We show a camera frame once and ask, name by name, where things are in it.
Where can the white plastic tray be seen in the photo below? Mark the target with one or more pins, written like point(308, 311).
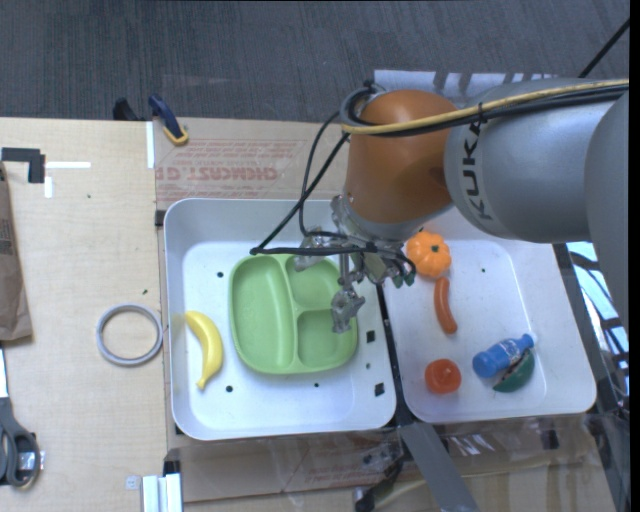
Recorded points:
point(495, 300)
point(280, 400)

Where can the orange pumpkin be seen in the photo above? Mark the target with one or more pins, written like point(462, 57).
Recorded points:
point(429, 255)

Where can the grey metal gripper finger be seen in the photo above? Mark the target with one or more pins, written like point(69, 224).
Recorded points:
point(356, 306)
point(341, 320)

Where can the green watermelon slice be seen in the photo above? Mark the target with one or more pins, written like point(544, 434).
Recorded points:
point(520, 377)

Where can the green divided plate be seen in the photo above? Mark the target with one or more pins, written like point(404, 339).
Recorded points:
point(262, 315)

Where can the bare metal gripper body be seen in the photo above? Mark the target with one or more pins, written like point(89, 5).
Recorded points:
point(375, 267)

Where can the orange sausage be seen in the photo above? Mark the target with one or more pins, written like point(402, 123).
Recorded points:
point(444, 310)

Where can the yellow banana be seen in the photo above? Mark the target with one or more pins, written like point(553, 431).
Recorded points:
point(210, 345)

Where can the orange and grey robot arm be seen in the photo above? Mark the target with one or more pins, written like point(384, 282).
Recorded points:
point(525, 165)

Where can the brown paper bag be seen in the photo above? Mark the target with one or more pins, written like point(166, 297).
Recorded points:
point(12, 280)

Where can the white tape roll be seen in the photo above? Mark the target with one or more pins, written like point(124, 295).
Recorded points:
point(102, 345)

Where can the orange round fruit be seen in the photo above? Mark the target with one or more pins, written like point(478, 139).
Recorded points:
point(443, 376)

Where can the blue bottle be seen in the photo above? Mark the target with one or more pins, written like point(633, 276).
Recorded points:
point(495, 361)

